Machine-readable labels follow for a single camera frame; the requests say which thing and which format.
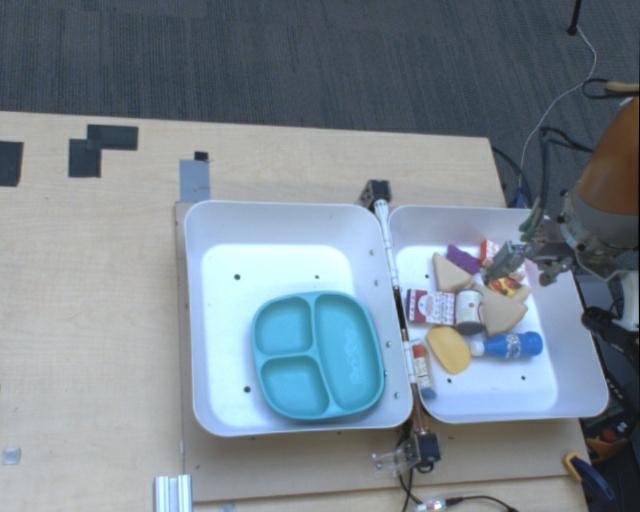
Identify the purple block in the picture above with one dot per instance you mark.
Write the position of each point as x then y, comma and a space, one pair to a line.
462, 258

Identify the teal divided plate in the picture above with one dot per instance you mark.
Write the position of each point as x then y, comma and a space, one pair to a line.
320, 360

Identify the pizza slice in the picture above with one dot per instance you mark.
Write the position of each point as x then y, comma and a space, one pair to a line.
507, 287

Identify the thin black and white rod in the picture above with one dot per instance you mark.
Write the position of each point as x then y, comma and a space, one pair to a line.
389, 250

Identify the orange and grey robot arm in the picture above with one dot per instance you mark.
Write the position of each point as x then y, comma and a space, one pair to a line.
612, 160

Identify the blue bottle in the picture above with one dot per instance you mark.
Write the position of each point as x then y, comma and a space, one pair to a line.
512, 346

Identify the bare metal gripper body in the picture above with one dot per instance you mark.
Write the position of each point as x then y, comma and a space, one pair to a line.
552, 242

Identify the black cylinder on white bracket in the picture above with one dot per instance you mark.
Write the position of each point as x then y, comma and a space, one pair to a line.
602, 322

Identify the tan bread wedge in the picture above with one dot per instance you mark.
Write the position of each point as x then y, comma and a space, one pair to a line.
450, 277

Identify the red and white packet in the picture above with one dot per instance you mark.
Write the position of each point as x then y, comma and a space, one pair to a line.
432, 307

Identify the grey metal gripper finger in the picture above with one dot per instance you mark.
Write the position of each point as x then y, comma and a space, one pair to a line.
504, 262
551, 274

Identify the white can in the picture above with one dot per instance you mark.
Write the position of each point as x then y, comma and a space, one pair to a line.
469, 309

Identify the yellow biscuit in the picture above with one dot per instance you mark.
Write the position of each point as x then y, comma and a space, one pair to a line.
450, 350

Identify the white plastic tray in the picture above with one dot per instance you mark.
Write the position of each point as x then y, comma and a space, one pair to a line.
500, 395
225, 350

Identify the tan bread slice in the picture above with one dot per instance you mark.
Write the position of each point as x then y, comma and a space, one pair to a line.
502, 315

